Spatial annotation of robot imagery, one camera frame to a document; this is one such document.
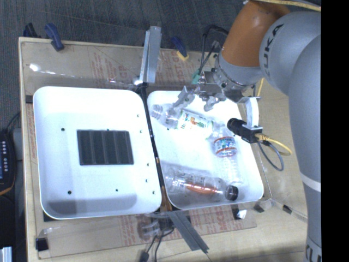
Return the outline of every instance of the water bottle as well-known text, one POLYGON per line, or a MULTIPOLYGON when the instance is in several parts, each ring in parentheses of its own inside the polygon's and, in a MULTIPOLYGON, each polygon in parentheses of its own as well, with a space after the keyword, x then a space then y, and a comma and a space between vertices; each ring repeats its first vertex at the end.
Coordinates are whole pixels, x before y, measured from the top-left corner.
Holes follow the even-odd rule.
POLYGON ((239 194, 236 186, 227 185, 221 178, 196 175, 174 168, 167 171, 165 183, 170 194, 204 195, 213 201, 235 201, 239 194))
POLYGON ((201 130, 209 135, 213 128, 213 121, 194 112, 174 108, 172 104, 153 105, 150 115, 167 129, 201 130))
POLYGON ((212 134, 208 138, 213 154, 219 164, 218 172, 224 176, 229 184, 240 186, 243 184, 240 168, 237 163, 237 147, 232 132, 224 125, 214 125, 212 134))

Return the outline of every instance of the gray carpet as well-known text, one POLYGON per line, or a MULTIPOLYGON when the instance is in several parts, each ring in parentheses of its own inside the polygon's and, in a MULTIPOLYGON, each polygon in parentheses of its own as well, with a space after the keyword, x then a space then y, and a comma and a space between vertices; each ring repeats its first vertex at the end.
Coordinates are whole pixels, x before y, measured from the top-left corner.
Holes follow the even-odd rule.
MULTIPOLYGON (((150 25, 162 27, 161 46, 173 48, 177 35, 189 50, 201 49, 205 25, 229 29, 244 0, 1 0, 0 123, 6 127, 20 110, 17 39, 31 22, 46 37, 54 23, 63 40, 142 45, 150 25)), ((224 36, 211 36, 221 42, 224 36)), ((13 124, 19 127, 18 120, 13 124)))

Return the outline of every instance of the plastic bottle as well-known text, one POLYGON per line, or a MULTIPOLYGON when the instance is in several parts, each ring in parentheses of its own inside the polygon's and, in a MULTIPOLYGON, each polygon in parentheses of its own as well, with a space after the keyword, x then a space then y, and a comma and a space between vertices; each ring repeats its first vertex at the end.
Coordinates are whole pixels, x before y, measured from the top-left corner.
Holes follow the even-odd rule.
POLYGON ((168 129, 201 130, 208 136, 213 128, 213 121, 188 110, 173 108, 172 104, 153 105, 150 115, 168 129))
POLYGON ((215 124, 211 136, 208 138, 213 154, 218 158, 221 176, 229 184, 240 186, 243 178, 237 163, 237 147, 232 132, 224 123, 215 124))
POLYGON ((214 201, 235 201, 239 190, 218 177, 208 177, 170 168, 165 176, 168 193, 205 195, 214 201))

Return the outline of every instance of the white tray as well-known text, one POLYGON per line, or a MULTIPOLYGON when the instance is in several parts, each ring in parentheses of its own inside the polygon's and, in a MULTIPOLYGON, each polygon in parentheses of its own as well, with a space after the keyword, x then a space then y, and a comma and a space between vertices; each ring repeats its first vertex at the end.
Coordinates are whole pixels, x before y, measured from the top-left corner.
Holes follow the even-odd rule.
POLYGON ((40 199, 54 219, 151 213, 161 191, 141 98, 132 91, 42 87, 33 97, 40 199), (134 164, 80 165, 77 130, 124 130, 134 164))
MULTIPOLYGON (((174 103, 178 99, 177 91, 154 91, 148 96, 148 108, 153 104, 174 103)), ((241 119, 237 104, 230 100, 220 102, 213 110, 205 112, 204 102, 196 97, 186 108, 214 121, 226 122, 231 118, 241 119)), ((157 147, 161 169, 166 176, 169 168, 193 174, 209 177, 221 177, 228 181, 227 171, 220 170, 219 159, 212 154, 210 145, 204 136, 196 132, 183 132, 177 129, 167 130, 156 119, 151 118, 155 144, 157 147)), ((258 201, 263 196, 263 183, 259 173, 251 145, 236 136, 237 163, 244 180, 239 187, 239 196, 235 201, 223 200, 214 201, 209 197, 197 197, 192 194, 167 194, 173 206, 181 209, 195 209, 200 207, 220 206, 229 204, 241 204, 258 201)))

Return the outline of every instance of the yellow cable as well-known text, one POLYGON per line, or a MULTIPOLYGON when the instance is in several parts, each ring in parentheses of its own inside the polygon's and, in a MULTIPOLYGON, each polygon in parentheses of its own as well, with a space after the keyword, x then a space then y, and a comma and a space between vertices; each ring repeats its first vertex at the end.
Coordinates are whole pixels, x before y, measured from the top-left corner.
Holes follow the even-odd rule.
POLYGON ((261 79, 261 83, 260 83, 260 85, 259 85, 259 87, 258 87, 258 91, 257 91, 256 97, 259 97, 260 94, 261 94, 263 82, 264 82, 264 78, 261 79))
POLYGON ((307 8, 310 10, 321 12, 321 6, 309 5, 303 2, 287 1, 287 0, 255 0, 255 1, 267 2, 267 3, 273 3, 273 4, 282 4, 282 5, 291 5, 291 6, 297 6, 297 7, 307 8))
POLYGON ((258 141, 263 140, 263 141, 273 142, 273 143, 283 147, 285 150, 287 150, 287 152, 279 152, 281 155, 289 156, 292 154, 292 151, 290 150, 289 147, 287 147, 286 145, 284 145, 283 143, 281 143, 277 140, 274 140, 274 139, 272 139, 272 138, 270 138, 262 133, 257 133, 256 137, 258 138, 258 141))

